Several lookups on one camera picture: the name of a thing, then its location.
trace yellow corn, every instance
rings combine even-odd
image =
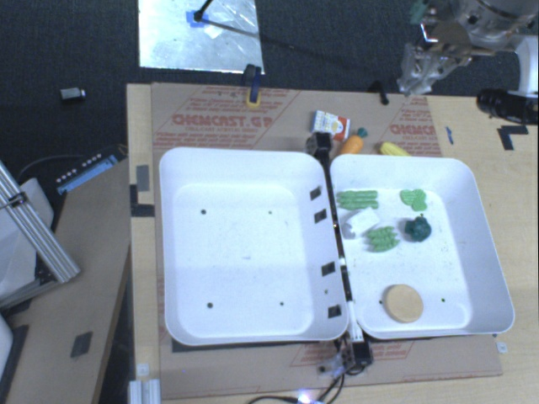
[[[409,156],[403,148],[387,141],[380,145],[380,153],[384,156]]]

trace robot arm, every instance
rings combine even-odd
[[[444,6],[425,5],[425,8],[420,20],[421,39],[415,45],[406,44],[404,49],[403,75],[398,79],[401,93],[429,93],[434,82],[447,77],[457,67],[466,66],[474,56],[494,56],[500,51],[519,55],[521,83],[523,77],[534,74],[536,79],[536,45],[535,57],[526,56],[523,60],[521,56],[530,50],[529,43],[517,31],[536,17],[539,0],[449,0]],[[535,67],[522,71],[523,66],[532,63]],[[526,83],[519,92],[536,95],[536,82],[535,91],[530,91],[533,86],[530,87],[527,79]]]

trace tan round disc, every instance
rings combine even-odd
[[[384,308],[397,322],[410,323],[423,314],[423,300],[419,293],[405,284],[395,284],[386,290]]]

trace silver metal sheet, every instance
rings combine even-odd
[[[214,0],[208,21],[188,13],[205,0],[139,0],[140,65],[167,69],[242,73],[263,68],[254,0]]]

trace white box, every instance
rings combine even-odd
[[[514,310],[471,171],[454,159],[345,155],[335,193],[375,189],[381,225],[401,243],[370,252],[344,240],[343,276],[322,166],[298,152],[176,148],[160,163],[165,321],[188,345],[331,340],[349,318],[375,338],[503,332]],[[432,235],[406,241],[415,213],[402,189],[427,193]],[[394,321],[385,289],[421,295],[416,322]]]

